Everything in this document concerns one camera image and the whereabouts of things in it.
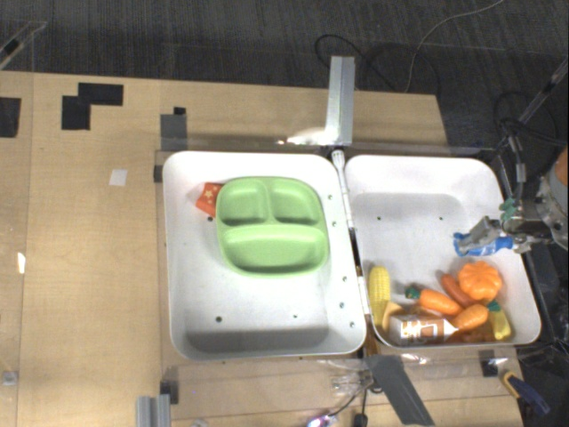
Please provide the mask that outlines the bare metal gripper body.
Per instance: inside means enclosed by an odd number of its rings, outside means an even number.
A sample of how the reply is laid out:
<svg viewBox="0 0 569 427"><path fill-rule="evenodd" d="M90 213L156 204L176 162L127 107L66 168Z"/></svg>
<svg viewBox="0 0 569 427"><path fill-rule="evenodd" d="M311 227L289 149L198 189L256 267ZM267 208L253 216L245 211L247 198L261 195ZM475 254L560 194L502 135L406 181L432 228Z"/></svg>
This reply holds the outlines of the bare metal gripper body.
<svg viewBox="0 0 569 427"><path fill-rule="evenodd" d="M568 250L568 212L550 191L501 204L501 228L519 244L554 243Z"/></svg>

